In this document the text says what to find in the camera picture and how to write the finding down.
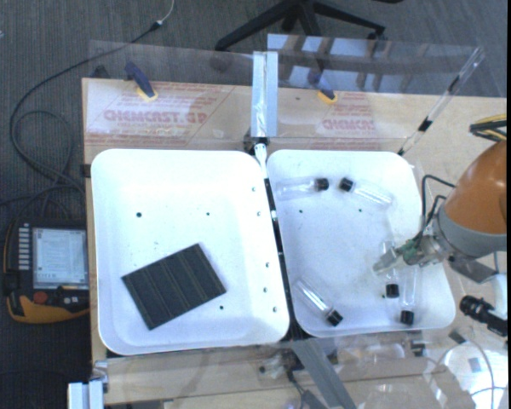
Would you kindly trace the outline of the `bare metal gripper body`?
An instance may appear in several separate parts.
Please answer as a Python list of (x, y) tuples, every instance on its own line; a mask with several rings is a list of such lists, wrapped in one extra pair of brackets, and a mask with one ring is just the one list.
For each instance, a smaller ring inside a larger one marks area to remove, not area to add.
[(441, 262), (446, 254), (447, 245), (441, 234), (418, 233), (414, 238), (407, 240), (400, 247), (396, 247), (395, 266), (426, 266)]

